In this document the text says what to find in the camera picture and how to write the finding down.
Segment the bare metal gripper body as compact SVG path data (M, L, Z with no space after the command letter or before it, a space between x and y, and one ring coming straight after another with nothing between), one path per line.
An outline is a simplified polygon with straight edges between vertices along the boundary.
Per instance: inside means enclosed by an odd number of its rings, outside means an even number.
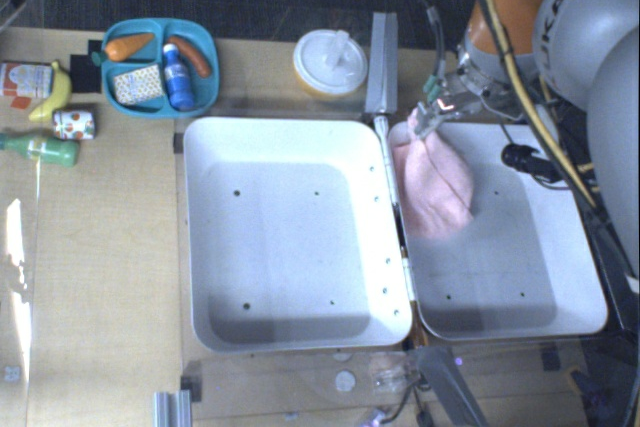
M500 103L506 82L481 70L473 61L459 63L446 72L443 63L436 67L435 78L425 85L426 105L434 113L446 112L449 120L490 110L492 102Z

